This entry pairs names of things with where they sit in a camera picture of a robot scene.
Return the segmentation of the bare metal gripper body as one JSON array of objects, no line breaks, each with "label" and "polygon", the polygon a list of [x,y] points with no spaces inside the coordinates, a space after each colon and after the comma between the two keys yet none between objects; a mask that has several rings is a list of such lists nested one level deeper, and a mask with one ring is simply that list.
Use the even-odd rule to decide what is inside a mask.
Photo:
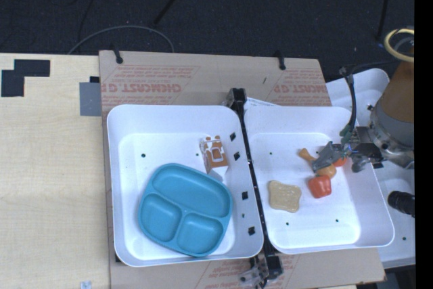
[{"label": "bare metal gripper body", "polygon": [[370,157],[369,164],[373,168],[382,168],[385,162],[401,168],[415,167],[413,149],[399,142],[381,128],[356,127],[351,136],[352,154]]}]

